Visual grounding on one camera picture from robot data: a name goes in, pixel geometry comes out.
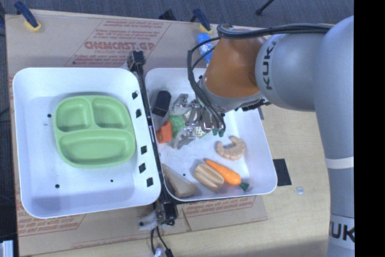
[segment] white tray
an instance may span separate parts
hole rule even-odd
[[[21,199],[31,215],[49,218],[128,208],[159,197],[158,169],[134,74],[124,69],[28,68],[14,77],[13,94]],[[61,159],[55,143],[55,107],[64,98],[85,94],[112,96],[127,106],[137,142],[129,161],[82,169]],[[146,169],[140,172],[142,164]],[[147,186],[147,180],[153,184]]]
[[[204,72],[204,69],[195,69],[194,75],[198,78]],[[158,92],[161,90],[166,90],[171,94],[170,107],[181,93],[188,94],[189,100],[195,99],[195,94],[187,78],[187,69],[153,69],[147,73],[145,83],[151,106],[154,106]],[[152,117],[154,127],[158,130],[167,120],[168,114],[165,117],[157,115],[152,115]],[[182,146],[179,150],[172,148],[170,142],[158,143],[161,162],[198,186],[195,195],[185,199],[176,197],[172,188],[167,187],[168,192],[175,199],[182,202],[192,202],[251,196],[268,194],[276,188],[277,174],[258,110],[231,111],[226,113],[224,120],[226,132],[223,137],[210,133]],[[222,158],[215,151],[215,143],[218,140],[225,145],[230,144],[229,137],[232,135],[243,139],[246,143],[246,151],[243,157],[237,161]],[[216,161],[238,172],[242,181],[250,184],[247,191],[244,192],[239,186],[233,187],[224,184],[218,192],[214,193],[200,184],[193,177],[193,171],[198,164],[204,163],[204,158]]]

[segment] orange carrot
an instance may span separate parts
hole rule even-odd
[[[208,166],[212,167],[218,173],[220,173],[227,184],[240,185],[242,183],[241,176],[238,173],[234,172],[233,170],[219,163],[211,161],[210,159],[205,159],[205,162]]]

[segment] toy carrot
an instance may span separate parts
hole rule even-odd
[[[234,172],[233,170],[219,163],[211,161],[210,159],[205,159],[205,162],[208,166],[215,169],[223,177],[224,181],[227,184],[239,185],[244,191],[247,190],[249,185],[248,183],[244,183],[241,181],[241,176],[239,175],[239,173]]]

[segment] white band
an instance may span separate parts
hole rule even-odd
[[[354,167],[354,156],[349,158],[325,159],[326,167],[329,169],[346,169]]]

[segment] cardboard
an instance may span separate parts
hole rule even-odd
[[[32,12],[42,25],[38,32],[25,26],[23,16],[6,15],[5,19],[20,256],[149,238],[150,231],[139,231],[137,219],[150,214],[152,205],[49,219],[32,217],[24,210],[20,200],[12,81],[26,67],[124,67],[129,52],[136,49],[144,51],[144,73],[156,67],[186,67],[186,53],[196,45],[199,25]],[[176,224],[165,226],[164,234],[267,220],[261,196],[186,203],[177,208]]]

